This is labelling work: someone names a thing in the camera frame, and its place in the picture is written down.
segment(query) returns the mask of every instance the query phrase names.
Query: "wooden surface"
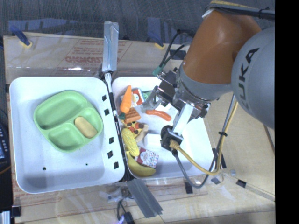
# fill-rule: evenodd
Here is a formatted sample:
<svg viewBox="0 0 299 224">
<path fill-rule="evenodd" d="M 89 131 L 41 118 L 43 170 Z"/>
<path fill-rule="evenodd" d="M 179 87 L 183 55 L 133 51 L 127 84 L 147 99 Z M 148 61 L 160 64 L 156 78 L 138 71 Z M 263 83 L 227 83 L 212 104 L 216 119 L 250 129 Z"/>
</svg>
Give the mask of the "wooden surface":
<svg viewBox="0 0 299 224">
<path fill-rule="evenodd" d="M 164 51 L 150 43 L 131 43 L 130 49 L 122 57 L 120 73 L 125 72 L 126 67 L 139 67 L 136 75 L 149 73 L 145 68 L 157 66 L 164 55 Z M 178 64 L 178 61 L 170 62 L 168 69 L 171 70 Z M 213 101 L 204 119 L 212 148 L 215 148 L 218 142 L 218 132 L 222 130 L 231 97 L 232 93 L 228 93 L 218 101 Z M 223 157 L 227 168 L 216 177 L 210 176 L 205 186 L 202 189 L 193 189 L 192 194 L 186 194 L 182 178 L 147 182 L 163 208 L 162 215 L 145 218 L 131 199 L 124 201 L 125 209 L 132 213 L 137 224 L 191 224 L 199 221 L 204 224 L 275 223 L 273 146 L 263 124 L 249 116 L 240 106 L 228 129 Z M 30 195 L 18 187 L 14 164 L 12 172 L 14 204 L 21 205 L 22 208 L 22 215 L 15 219 L 16 223 L 108 224 L 118 221 L 117 203 L 108 201 L 107 194 L 117 191 L 122 184 Z M 203 178 L 202 175 L 194 180 L 202 181 Z M 216 184 L 212 178 L 216 178 L 219 183 Z"/>
</svg>

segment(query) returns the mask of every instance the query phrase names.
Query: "orange waffle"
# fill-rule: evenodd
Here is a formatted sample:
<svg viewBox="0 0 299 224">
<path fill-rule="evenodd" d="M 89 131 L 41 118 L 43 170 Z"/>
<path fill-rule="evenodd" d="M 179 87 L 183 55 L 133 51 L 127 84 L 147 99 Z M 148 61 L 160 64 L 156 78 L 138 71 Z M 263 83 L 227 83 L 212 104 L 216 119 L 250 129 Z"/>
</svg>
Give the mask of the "orange waffle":
<svg viewBox="0 0 299 224">
<path fill-rule="evenodd" d="M 133 122 L 136 120 L 141 119 L 140 114 L 136 111 L 135 108 L 130 108 L 129 112 L 126 113 L 126 118 L 125 118 L 125 122 L 129 123 L 129 122 Z"/>
</svg>

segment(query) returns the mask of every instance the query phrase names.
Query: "gray carpet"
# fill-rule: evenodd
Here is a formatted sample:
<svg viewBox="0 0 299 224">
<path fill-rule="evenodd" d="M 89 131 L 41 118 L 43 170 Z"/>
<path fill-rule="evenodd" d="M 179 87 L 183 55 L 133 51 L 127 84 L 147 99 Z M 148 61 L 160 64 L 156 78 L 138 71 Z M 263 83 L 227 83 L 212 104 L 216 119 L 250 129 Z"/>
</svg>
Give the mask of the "gray carpet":
<svg viewBox="0 0 299 224">
<path fill-rule="evenodd" d="M 212 0 L 0 0 L 0 35 L 23 31 L 103 37 L 104 21 L 120 25 L 120 39 L 146 41 L 155 31 L 168 43 L 177 29 L 196 32 Z M 275 10 L 275 0 L 223 0 Z M 257 19 L 262 29 L 273 22 Z M 0 120 L 7 125 L 5 71 L 0 50 Z"/>
</svg>

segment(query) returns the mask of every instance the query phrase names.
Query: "orange carrot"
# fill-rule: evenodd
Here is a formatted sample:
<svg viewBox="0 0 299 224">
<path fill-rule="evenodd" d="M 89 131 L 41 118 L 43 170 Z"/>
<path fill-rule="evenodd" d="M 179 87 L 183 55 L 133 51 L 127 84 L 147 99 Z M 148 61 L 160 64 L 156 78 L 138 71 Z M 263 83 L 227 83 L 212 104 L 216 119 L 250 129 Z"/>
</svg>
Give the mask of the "orange carrot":
<svg viewBox="0 0 299 224">
<path fill-rule="evenodd" d="M 131 108 L 131 105 L 132 105 L 132 87 L 131 85 L 129 85 L 121 101 L 121 106 L 120 106 L 121 112 L 128 113 Z"/>
<path fill-rule="evenodd" d="M 159 117 L 163 118 L 166 121 L 171 121 L 171 116 L 169 114 L 165 113 L 164 111 L 147 110 L 145 113 L 159 116 Z"/>
</svg>

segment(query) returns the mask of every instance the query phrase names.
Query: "green divided plate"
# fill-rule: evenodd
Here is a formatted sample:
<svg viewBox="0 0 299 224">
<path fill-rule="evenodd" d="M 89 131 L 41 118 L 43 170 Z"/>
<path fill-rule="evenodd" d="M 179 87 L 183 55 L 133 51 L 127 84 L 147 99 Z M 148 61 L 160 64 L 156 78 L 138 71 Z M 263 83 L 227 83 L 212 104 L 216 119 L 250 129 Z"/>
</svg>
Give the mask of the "green divided plate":
<svg viewBox="0 0 299 224">
<path fill-rule="evenodd" d="M 96 130 L 86 138 L 74 124 L 84 117 Z M 96 138 L 103 130 L 103 120 L 93 105 L 79 92 L 67 90 L 42 102 L 34 111 L 34 122 L 57 150 L 73 152 Z"/>
</svg>

